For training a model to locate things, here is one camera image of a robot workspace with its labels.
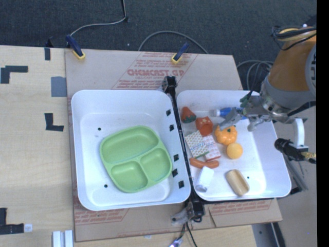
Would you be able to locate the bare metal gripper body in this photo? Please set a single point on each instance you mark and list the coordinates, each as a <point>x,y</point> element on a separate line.
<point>259,107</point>

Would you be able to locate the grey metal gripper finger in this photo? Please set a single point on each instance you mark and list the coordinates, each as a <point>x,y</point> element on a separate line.
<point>230,118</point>
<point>254,124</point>

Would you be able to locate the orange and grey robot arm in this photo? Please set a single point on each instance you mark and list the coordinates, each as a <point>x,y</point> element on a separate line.
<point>290,68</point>

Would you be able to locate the clear plastic bottle blue label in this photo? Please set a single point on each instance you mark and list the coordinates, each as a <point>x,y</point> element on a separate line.
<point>226,111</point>

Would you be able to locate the orange pumpkin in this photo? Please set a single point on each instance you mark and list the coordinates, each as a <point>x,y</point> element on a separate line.
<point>226,136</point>

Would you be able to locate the orange carton with star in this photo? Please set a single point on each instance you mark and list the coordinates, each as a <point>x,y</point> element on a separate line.
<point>204,126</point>

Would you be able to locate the orange ball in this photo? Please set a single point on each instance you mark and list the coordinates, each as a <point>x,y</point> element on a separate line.
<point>234,151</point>

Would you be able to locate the red and white packet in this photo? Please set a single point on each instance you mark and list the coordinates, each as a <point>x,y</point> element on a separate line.
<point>212,149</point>

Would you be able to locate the white plastic tray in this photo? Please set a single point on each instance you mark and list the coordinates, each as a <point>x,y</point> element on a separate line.
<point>264,163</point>
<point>87,148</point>

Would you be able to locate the white patterned carton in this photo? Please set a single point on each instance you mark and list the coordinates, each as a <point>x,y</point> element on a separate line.
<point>196,143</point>

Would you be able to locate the red strawberry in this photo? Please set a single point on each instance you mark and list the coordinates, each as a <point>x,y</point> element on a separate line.
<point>187,115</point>

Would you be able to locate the orange sausage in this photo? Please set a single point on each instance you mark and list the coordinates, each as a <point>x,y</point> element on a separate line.
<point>205,163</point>

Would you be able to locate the thin black rod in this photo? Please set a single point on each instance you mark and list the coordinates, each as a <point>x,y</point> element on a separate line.
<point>180,130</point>

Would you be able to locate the tan bread bun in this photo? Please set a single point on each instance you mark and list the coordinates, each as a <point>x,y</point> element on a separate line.
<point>237,182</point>

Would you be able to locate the white bottle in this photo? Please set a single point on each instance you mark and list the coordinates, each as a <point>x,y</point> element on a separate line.
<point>205,177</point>

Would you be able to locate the green divided plate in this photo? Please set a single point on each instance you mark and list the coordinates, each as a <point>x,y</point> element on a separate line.
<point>128,143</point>

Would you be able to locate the brown cardboard board red print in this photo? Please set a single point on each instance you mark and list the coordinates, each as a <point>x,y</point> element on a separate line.
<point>102,71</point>

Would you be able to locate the black cylinder on white bracket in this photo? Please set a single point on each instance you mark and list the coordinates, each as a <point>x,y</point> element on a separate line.
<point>289,148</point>

